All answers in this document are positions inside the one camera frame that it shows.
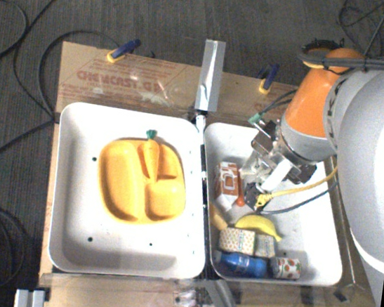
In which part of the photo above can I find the yellow bread stick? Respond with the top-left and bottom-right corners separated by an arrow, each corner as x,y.
206,202 -> 232,233

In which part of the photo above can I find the yellow divided plate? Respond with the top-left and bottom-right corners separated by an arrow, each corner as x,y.
90,132 -> 195,231

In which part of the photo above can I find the brown and white carton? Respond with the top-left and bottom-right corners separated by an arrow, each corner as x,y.
209,160 -> 249,214

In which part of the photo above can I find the white plastic tray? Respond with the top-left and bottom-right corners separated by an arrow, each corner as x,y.
39,98 -> 226,292
183,119 -> 362,297

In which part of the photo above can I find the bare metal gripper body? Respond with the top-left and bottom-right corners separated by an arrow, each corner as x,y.
245,117 -> 324,188

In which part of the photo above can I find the yellow banana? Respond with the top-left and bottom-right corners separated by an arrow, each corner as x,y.
233,211 -> 286,244

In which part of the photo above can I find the orange carrot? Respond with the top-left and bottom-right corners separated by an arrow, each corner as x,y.
133,127 -> 166,183

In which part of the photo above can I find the blue bottle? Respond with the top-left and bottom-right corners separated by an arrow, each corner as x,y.
211,248 -> 270,281

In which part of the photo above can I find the small pale green carton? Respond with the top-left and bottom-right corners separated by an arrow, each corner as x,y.
253,233 -> 279,260

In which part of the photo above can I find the white carton with orange pattern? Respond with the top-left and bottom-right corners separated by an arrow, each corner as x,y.
217,225 -> 258,256

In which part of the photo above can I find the white can with red print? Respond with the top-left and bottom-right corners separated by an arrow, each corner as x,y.
267,254 -> 304,283

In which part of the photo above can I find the brown cardboard board, red print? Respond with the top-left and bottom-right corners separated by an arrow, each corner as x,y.
25,40 -> 383,307

